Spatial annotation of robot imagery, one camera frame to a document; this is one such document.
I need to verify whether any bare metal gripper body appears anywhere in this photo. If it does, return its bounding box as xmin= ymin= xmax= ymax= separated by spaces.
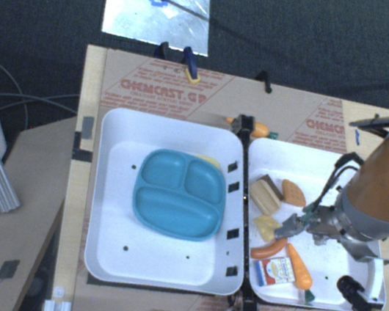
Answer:
xmin=301 ymin=202 xmax=386 ymax=265

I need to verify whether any yellow cheese slice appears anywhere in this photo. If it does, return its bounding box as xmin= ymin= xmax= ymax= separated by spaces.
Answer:
xmin=249 ymin=211 xmax=285 ymax=246

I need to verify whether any orange sausage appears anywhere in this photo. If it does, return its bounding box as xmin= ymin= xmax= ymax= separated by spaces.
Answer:
xmin=249 ymin=232 xmax=289 ymax=265

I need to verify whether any orange biscuit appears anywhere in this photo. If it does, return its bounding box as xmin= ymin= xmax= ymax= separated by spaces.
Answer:
xmin=277 ymin=178 xmax=311 ymax=209

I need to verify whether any tan toy bread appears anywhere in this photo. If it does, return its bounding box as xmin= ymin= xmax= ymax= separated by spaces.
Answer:
xmin=245 ymin=171 xmax=288 ymax=219

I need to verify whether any red white blue carton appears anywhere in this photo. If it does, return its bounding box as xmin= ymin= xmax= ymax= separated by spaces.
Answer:
xmin=249 ymin=250 xmax=301 ymax=293

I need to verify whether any orange carrot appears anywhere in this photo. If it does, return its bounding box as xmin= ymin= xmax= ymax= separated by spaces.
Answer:
xmin=223 ymin=116 xmax=283 ymax=143
xmin=277 ymin=242 xmax=325 ymax=305

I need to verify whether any white plastic tray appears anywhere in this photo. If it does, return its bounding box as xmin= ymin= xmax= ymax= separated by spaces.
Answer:
xmin=74 ymin=104 xmax=272 ymax=306
xmin=222 ymin=134 xmax=389 ymax=311

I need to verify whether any thin black rod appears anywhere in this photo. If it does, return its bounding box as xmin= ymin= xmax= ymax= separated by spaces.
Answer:
xmin=210 ymin=129 xmax=285 ymax=307

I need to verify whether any blue divided plate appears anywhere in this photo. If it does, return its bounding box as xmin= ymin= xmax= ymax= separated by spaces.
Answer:
xmin=126 ymin=143 xmax=236 ymax=247

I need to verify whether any brown cardboard board red print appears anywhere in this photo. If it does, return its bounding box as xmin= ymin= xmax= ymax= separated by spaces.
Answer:
xmin=60 ymin=48 xmax=389 ymax=311

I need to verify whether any black cylinder on white bracket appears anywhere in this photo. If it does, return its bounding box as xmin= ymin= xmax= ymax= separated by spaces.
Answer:
xmin=332 ymin=251 xmax=389 ymax=311

